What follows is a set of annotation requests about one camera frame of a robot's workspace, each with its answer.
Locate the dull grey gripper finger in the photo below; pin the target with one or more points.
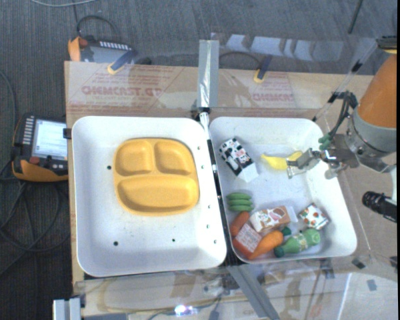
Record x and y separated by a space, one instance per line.
336 171
306 158

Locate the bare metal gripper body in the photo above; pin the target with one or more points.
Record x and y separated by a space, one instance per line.
348 153

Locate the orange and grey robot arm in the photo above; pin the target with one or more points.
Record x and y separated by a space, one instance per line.
380 92

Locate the yellow banana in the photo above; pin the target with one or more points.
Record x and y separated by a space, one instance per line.
276 162

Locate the white plastic tray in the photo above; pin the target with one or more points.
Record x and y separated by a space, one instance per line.
280 188
96 195

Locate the white carton with orange print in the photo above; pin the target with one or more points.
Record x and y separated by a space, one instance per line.
314 216

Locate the black and white cow carton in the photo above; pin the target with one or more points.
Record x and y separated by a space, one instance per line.
236 157

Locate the brown and white carton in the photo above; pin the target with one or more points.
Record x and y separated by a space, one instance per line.
270 218

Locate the green pea pods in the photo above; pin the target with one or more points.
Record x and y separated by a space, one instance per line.
240 202

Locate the green bottle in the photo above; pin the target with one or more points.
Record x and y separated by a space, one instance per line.
296 243

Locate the orange carrot with green top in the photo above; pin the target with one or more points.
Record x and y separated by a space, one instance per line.
268 242

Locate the orange toy sausage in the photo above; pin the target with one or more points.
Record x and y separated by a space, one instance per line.
239 222

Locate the red and white packet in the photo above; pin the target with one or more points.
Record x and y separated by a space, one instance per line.
247 238

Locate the yellow divided plate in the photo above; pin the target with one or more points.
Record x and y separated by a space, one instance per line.
156 192

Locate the brown cardboard board red print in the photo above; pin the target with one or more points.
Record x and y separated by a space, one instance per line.
126 92

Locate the black cylinder on white bracket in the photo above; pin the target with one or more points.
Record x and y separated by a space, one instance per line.
380 203

